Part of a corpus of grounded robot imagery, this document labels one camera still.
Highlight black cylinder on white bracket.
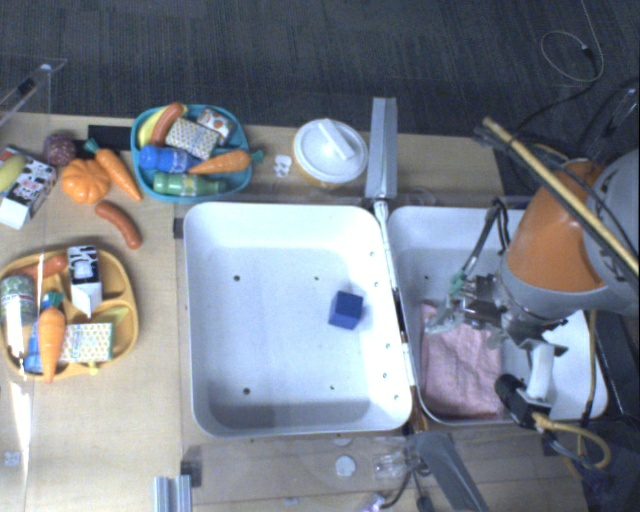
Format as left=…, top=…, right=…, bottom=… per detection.
left=494, top=339, right=569, bottom=431

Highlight yellow corn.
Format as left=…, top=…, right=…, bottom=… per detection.
left=0, top=153, right=27, bottom=194

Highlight patterned yellow carton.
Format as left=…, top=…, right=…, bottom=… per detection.
left=59, top=322, right=115, bottom=364
left=164, top=117, right=222, bottom=162

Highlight white can with orange print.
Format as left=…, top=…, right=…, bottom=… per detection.
left=195, top=108, right=238, bottom=147

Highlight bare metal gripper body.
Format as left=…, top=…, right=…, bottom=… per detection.
left=460, top=273, right=526, bottom=347

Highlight white plastic tray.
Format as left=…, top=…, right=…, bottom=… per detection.
left=387, top=205, right=609, bottom=427
left=182, top=201, right=414, bottom=440

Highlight cow print milk carton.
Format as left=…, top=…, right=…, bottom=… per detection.
left=66, top=244, right=104, bottom=320
left=0, top=145, right=58, bottom=232

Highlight orange carrot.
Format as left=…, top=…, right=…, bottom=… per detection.
left=83, top=138, right=144, bottom=203
left=37, top=291, right=68, bottom=386
left=188, top=148, right=264, bottom=177

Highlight yellow banana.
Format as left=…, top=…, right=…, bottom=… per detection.
left=136, top=106, right=172, bottom=149

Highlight blue cube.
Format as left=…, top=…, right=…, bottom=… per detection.
left=327, top=290, right=365, bottom=331

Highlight orange pumpkin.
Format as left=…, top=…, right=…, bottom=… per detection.
left=60, top=157, right=113, bottom=205

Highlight orange sausage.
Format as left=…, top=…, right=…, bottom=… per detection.
left=18, top=253, right=70, bottom=282
left=149, top=102, right=187, bottom=147
left=94, top=200, right=143, bottom=251

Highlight thin black and white rod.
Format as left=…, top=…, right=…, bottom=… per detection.
left=373, top=199, right=419, bottom=391

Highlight purple grapes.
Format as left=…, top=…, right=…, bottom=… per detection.
left=41, top=132, right=78, bottom=168

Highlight green and white can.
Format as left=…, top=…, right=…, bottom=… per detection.
left=0, top=274, right=39, bottom=327

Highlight clear plastic bottle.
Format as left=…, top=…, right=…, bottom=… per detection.
left=371, top=438, right=417, bottom=482

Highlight blue bottle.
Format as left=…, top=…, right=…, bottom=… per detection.
left=138, top=144, right=202, bottom=174
left=23, top=319, right=44, bottom=376

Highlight blue divided plate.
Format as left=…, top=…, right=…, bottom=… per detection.
left=130, top=103, right=253, bottom=203

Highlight green bottle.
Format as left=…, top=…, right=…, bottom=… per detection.
left=152, top=171, right=227, bottom=198

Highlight white lidded yellow container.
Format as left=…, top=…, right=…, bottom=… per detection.
left=292, top=117, right=370, bottom=188

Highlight yellow divided plate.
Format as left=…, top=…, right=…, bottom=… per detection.
left=0, top=249, right=140, bottom=383

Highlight pink cloth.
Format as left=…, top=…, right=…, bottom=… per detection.
left=419, top=302, right=509, bottom=420

